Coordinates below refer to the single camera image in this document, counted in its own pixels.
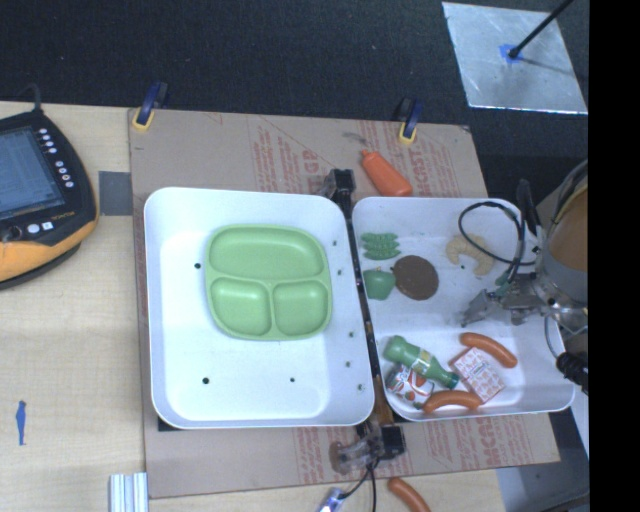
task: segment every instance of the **plastic tray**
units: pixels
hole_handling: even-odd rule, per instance
[[[496,339],[519,359],[515,368],[505,369],[487,356],[506,388],[476,411],[448,406],[427,415],[385,390],[391,407],[407,420],[549,412],[565,409],[573,401],[575,386],[564,379],[555,367],[541,317],[532,315],[523,325],[514,326],[508,313],[501,311],[498,316],[469,324],[466,328],[461,327],[462,313],[469,301],[484,288],[495,289],[496,278],[507,267],[496,262],[489,274],[476,276],[473,272],[475,260],[463,255],[460,256],[460,263],[454,265],[446,256],[447,243],[459,234],[457,223],[460,212],[479,201],[483,200],[370,197],[359,201],[353,211],[353,226],[363,272],[376,268],[389,271],[403,256],[416,255],[431,262],[439,277],[435,295],[427,300],[413,300],[397,288],[386,300],[367,300],[384,376],[392,371],[393,363],[386,361],[382,354],[387,341],[394,335],[403,336],[408,342],[428,350],[448,370],[452,369],[450,362],[466,350],[459,341],[459,335],[465,331],[479,332]],[[508,202],[494,201],[518,211]],[[504,258],[513,257],[515,225],[501,210],[475,209],[465,216],[464,227],[468,233],[482,236],[492,251]],[[400,254],[387,260],[366,258],[361,238],[364,233],[396,234]],[[529,238],[528,242],[525,260],[531,261],[534,255],[530,250],[535,241]],[[561,352],[562,340],[555,324],[550,334],[555,351]],[[456,389],[465,387],[459,383]]]
[[[295,340],[331,317],[331,278],[322,245],[304,230],[242,224],[217,230],[206,248],[209,308],[231,336]]]
[[[326,327],[298,340],[239,339],[207,302],[207,243],[221,228],[271,224],[322,246],[331,281]],[[182,429],[337,426],[373,408],[367,341],[344,216],[319,196],[164,188],[144,208],[151,393]]]

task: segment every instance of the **red squeeze bottle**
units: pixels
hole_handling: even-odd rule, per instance
[[[362,167],[367,171],[369,178],[383,196],[410,196],[413,193],[411,183],[400,174],[377,151],[362,150]]]

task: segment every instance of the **silver metal sheet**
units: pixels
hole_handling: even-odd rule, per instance
[[[587,114],[555,19],[516,59],[507,55],[550,13],[442,5],[471,107]]]

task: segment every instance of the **black floor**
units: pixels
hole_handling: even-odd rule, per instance
[[[589,15],[575,0],[556,19],[587,105]],[[489,195],[512,202],[521,178],[537,202],[588,156],[586,115],[468,106],[436,0],[3,0],[0,48],[0,100],[35,82],[45,103],[131,107],[161,80],[175,109],[389,120],[419,98],[421,121],[470,127]]]

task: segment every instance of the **hot dog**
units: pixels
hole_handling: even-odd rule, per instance
[[[465,332],[460,335],[460,342],[467,347],[476,347],[495,357],[506,368],[513,368],[518,364],[518,358],[504,345],[484,334]]]
[[[429,414],[445,405],[462,405],[467,409],[477,409],[482,405],[482,400],[475,393],[450,389],[433,393],[429,400],[422,406],[422,410]]]
[[[389,490],[406,503],[411,512],[431,512],[429,505],[422,499],[413,487],[404,480],[393,477],[387,482]]]

